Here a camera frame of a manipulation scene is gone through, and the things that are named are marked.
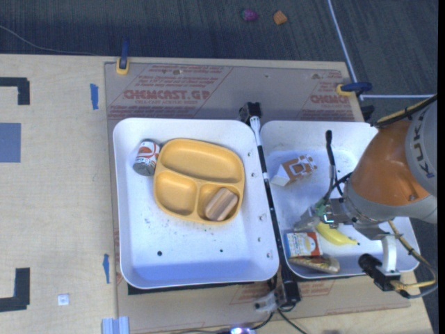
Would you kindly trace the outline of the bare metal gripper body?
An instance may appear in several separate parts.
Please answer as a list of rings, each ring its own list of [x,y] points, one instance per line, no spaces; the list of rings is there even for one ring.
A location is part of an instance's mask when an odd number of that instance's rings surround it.
[[[347,197],[321,199],[321,221],[331,228],[337,228],[340,224],[352,225],[353,217]]]

